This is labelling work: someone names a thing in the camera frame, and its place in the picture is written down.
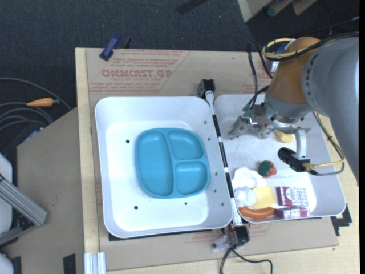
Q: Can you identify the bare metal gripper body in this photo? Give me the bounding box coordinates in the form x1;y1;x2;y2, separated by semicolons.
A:
242;104;302;132

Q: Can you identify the yellow toy food piece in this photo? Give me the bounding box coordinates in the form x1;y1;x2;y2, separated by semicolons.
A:
274;130;295;143

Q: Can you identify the white plastic tray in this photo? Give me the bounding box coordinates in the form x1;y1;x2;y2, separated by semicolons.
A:
94;96;234;239
213;93;347;225

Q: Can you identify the thin black and white rod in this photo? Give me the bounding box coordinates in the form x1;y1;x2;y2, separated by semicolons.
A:
205;91;244;226

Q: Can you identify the red and green toy strawberry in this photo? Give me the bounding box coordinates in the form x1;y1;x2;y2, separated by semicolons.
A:
257;159;278;178

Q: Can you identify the white toy fried egg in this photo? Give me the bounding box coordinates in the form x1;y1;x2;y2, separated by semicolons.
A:
231;166;267;191

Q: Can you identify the yellow toy cheese slice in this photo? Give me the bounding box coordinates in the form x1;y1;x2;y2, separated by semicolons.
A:
251;186;276;210

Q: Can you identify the white toy cauliflower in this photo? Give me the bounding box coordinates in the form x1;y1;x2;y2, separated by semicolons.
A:
233;186;258;208

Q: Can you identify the red and white carton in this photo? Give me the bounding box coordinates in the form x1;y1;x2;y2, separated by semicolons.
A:
274;206;311;220
275;186;310;207

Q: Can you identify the orange toy sausage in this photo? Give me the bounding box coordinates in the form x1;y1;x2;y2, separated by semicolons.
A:
238;205;275;220

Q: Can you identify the blue divided plate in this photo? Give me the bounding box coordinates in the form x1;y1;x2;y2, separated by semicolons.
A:
134;127;210;199

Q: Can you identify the brown cardboard board red print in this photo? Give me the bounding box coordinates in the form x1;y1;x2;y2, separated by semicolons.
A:
85;48;340;271

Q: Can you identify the orange toy carrot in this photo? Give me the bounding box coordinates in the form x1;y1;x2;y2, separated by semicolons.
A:
26;97;61;108

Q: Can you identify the black cylinder on white bracket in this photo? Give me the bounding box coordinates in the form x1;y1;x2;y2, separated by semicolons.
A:
277;128;312;173

